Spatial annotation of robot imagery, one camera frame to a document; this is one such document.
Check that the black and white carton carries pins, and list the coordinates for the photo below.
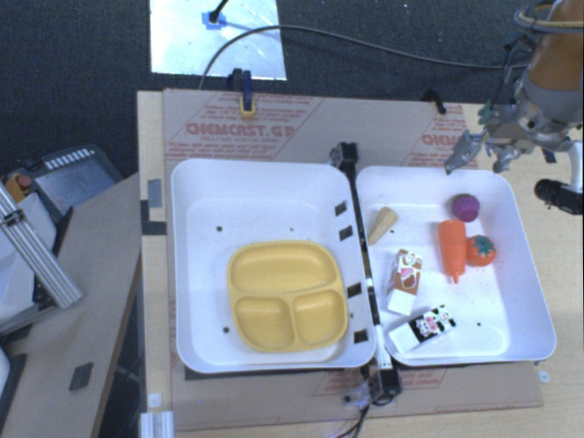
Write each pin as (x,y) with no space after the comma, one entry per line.
(422,331)

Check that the brown and white carton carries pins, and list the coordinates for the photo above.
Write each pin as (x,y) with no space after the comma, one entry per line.
(403,285)

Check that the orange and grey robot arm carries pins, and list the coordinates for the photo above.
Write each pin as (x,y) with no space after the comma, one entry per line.
(559,53)

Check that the thin black and white rod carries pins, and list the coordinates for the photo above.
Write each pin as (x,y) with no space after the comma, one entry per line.
(363,244)

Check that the beige ice cream cone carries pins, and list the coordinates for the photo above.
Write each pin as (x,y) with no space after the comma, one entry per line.
(381,224)

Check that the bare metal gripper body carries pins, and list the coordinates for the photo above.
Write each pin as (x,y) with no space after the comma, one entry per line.
(515,132)

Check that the orange tomato with green top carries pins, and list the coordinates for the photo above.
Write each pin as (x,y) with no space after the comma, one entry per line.
(481,251)

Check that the purple ball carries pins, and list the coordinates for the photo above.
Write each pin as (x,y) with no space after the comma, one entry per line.
(465,207)

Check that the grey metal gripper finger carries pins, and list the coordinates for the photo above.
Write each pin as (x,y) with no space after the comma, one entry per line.
(463,151)
(505,158)

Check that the white plastic tray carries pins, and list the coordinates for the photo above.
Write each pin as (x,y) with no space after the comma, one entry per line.
(502,308)
(264,199)

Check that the black cylinder on white bracket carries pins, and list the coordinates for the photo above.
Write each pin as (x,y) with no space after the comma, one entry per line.
(559,196)

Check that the yellow divided plate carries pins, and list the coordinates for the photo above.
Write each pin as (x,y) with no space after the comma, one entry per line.
(283,267)

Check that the orange carrot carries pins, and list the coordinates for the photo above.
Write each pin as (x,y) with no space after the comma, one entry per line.
(452,247)

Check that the brown cardboard board red print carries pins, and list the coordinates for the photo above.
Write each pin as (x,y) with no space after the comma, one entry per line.
(374,126)

